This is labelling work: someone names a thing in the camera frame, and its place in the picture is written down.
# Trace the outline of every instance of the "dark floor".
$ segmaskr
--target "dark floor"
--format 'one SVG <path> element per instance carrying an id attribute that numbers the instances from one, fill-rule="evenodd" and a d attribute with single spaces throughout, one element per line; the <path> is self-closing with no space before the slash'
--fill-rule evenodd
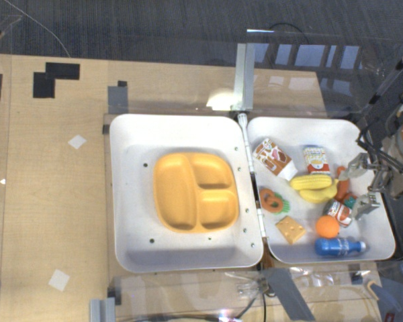
<path id="1" fill-rule="evenodd" d="M 10 1 L 54 31 L 79 58 L 227 63 L 234 57 L 228 49 L 246 40 L 247 28 L 281 21 L 305 33 L 403 40 L 403 0 Z M 0 0 L 0 13 L 19 12 Z M 13 52 L 65 56 L 28 18 L 15 30 Z"/>

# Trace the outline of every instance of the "orange divided plate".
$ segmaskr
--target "orange divided plate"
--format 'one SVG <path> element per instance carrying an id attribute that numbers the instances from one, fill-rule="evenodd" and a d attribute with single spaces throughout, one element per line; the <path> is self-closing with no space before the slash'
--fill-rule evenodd
<path id="1" fill-rule="evenodd" d="M 239 214 L 230 166 L 204 153 L 163 156 L 154 168 L 154 199 L 159 219 L 180 233 L 206 233 L 233 225 Z"/>

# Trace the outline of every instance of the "water bottle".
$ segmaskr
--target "water bottle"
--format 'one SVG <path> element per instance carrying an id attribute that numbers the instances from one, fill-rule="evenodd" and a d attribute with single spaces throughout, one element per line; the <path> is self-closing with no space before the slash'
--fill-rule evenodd
<path id="1" fill-rule="evenodd" d="M 347 239 L 319 238 L 315 241 L 315 252 L 322 256 L 346 256 L 351 252 L 364 252 L 366 245 L 362 241 L 352 242 Z"/>

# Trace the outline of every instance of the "cheese slice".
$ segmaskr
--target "cheese slice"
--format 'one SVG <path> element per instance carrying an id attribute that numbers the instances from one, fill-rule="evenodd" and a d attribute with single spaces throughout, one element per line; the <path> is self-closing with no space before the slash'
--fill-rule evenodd
<path id="1" fill-rule="evenodd" d="M 290 216 L 286 216 L 277 222 L 276 228 L 279 229 L 289 244 L 294 244 L 306 233 L 306 230 Z"/>

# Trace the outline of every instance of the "banana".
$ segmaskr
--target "banana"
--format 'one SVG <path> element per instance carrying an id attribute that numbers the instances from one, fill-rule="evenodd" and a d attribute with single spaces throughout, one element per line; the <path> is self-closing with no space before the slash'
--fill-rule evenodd
<path id="1" fill-rule="evenodd" d="M 325 203 L 332 199 L 337 194 L 337 183 L 339 181 L 337 179 L 334 180 L 333 184 L 325 189 L 321 190 L 301 190 L 300 196 L 310 203 Z"/>
<path id="2" fill-rule="evenodd" d="M 310 174 L 293 178 L 289 184 L 297 191 L 325 189 L 332 184 L 331 177 L 326 174 Z"/>

